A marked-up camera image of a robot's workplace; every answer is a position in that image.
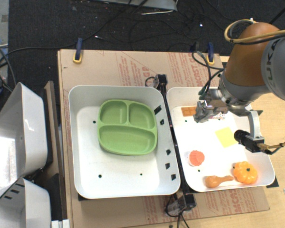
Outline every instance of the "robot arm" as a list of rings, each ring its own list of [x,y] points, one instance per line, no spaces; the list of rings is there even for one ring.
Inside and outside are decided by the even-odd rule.
[[[235,139],[251,152],[272,154],[265,148],[260,134],[258,116],[262,111],[248,110],[247,106],[270,92],[285,100],[285,30],[250,20],[251,25],[239,39],[230,39],[228,30],[239,22],[231,24],[225,31],[225,38],[236,44],[218,88],[209,89],[204,101],[198,102],[194,120],[203,123],[228,111],[237,116],[247,116],[250,133],[238,130]]]

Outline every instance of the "yellow square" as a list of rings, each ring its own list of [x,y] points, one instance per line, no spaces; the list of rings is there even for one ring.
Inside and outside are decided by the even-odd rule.
[[[233,137],[233,132],[229,127],[215,131],[217,138],[224,148],[232,146],[237,143]]]

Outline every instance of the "orange toy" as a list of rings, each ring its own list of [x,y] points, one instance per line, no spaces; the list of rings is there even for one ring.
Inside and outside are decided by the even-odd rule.
[[[193,150],[189,154],[189,164],[192,166],[199,166],[205,160],[205,156],[201,151]]]
[[[218,177],[218,176],[208,176],[205,179],[206,187],[207,188],[216,188],[222,182],[234,180],[233,176],[225,176],[225,177]]]
[[[238,162],[234,166],[233,175],[244,184],[253,184],[257,180],[257,170],[247,161]]]

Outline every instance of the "white container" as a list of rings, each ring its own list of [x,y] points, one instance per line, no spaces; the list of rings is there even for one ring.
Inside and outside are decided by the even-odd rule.
[[[97,117],[103,102],[137,101],[155,115],[158,142],[154,151],[124,156],[105,151],[97,137]],[[180,175],[161,93],[150,87],[80,85],[69,93],[75,187],[87,199],[169,195],[180,187]]]
[[[0,198],[0,228],[49,228],[48,192],[20,178]]]
[[[228,112],[223,120],[209,119],[205,123],[196,123],[193,116],[183,116],[182,107],[197,105],[199,90],[200,87],[175,87],[167,92],[172,124],[188,185],[195,191],[204,192],[267,186],[273,183],[275,172],[267,154],[262,152],[251,153],[236,141],[236,143],[224,147],[216,135],[218,131],[225,129],[230,130],[232,133],[231,138],[238,129],[250,132],[247,117],[238,117]],[[201,151],[205,156],[205,160],[200,166],[189,164],[188,155],[193,150]],[[248,161],[257,169],[258,179],[254,184],[243,184],[233,180],[223,182],[217,188],[207,188],[205,186],[206,176],[233,176],[234,164],[242,161]]]
[[[43,100],[18,83],[0,111],[0,197],[18,178],[44,167],[47,155]]]

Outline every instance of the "cardboard sheet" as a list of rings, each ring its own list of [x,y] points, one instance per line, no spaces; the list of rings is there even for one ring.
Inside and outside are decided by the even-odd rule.
[[[167,75],[168,88],[204,86],[207,69],[195,62],[191,53],[86,50],[82,63],[75,64],[74,52],[67,49],[58,52],[67,213],[71,227],[121,228],[175,221],[164,212],[169,199],[166,196],[79,200],[74,186],[68,93],[77,85],[145,86],[145,81],[156,74]],[[222,67],[219,55],[214,59],[214,67]],[[211,86],[217,86],[218,79]],[[263,187],[194,196],[197,206],[184,213],[186,220],[269,210]]]

